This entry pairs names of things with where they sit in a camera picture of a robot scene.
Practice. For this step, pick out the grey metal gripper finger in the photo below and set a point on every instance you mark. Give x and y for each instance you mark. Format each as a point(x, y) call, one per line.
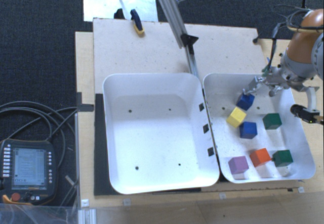
point(256, 88)
point(253, 84)

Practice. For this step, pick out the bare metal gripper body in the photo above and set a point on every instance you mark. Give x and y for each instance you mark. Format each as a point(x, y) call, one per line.
point(281, 79)

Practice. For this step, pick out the blue cube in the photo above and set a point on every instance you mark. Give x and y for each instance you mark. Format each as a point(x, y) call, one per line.
point(248, 130)
point(245, 102)

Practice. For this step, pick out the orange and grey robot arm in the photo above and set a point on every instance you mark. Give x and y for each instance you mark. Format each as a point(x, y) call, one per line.
point(301, 46)

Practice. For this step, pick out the yellow cube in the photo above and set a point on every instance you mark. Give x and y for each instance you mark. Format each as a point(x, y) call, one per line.
point(236, 117)

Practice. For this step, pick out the green cube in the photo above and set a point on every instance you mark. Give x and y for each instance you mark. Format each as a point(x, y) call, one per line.
point(272, 121)
point(282, 158)

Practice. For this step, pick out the white plastic tray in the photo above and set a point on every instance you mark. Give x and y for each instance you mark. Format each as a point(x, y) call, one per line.
point(291, 137)
point(152, 137)

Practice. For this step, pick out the orange cube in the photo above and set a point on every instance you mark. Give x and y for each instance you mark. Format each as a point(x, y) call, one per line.
point(260, 157)

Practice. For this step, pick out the purple cube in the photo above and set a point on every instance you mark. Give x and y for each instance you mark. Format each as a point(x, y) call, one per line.
point(238, 164)

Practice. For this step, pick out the pale wood board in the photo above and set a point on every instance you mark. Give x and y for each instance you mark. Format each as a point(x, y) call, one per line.
point(141, 51)

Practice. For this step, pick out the black cylinder on white bracket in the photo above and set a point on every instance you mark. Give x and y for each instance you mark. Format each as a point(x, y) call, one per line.
point(305, 111)

